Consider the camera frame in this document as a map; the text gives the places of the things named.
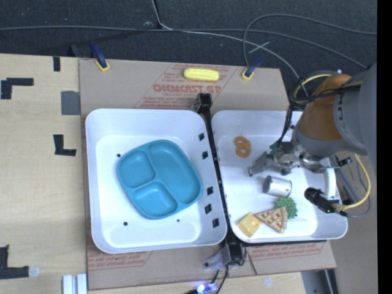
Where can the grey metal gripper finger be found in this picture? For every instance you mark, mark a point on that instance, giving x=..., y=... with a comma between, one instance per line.
x=264, y=157
x=257, y=168

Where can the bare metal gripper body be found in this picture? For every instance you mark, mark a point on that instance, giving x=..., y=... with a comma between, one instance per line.
x=289, y=156

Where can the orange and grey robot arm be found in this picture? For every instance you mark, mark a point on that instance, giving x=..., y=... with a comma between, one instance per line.
x=346, y=118

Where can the white plastic tray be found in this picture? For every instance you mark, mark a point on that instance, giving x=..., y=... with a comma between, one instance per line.
x=107, y=179
x=245, y=188

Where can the orange pretzel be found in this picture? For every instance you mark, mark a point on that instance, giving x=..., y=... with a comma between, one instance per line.
x=239, y=142

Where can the white can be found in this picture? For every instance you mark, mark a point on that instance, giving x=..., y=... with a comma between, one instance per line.
x=280, y=186

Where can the green grapes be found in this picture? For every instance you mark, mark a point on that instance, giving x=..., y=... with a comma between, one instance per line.
x=291, y=207

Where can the pizza slice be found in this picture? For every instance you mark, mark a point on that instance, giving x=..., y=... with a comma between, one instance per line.
x=275, y=219

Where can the yellow cheese wedge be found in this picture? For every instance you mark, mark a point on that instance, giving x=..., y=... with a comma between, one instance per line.
x=248, y=224

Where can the blue divided plate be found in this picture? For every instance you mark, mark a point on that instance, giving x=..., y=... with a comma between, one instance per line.
x=159, y=179

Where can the yellow corn cob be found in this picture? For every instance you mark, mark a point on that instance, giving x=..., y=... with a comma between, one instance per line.
x=201, y=74

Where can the brown cardboard board red print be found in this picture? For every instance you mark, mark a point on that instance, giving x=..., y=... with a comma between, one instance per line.
x=153, y=84

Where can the black cylinder on white bracket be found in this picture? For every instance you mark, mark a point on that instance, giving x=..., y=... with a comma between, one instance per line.
x=318, y=196

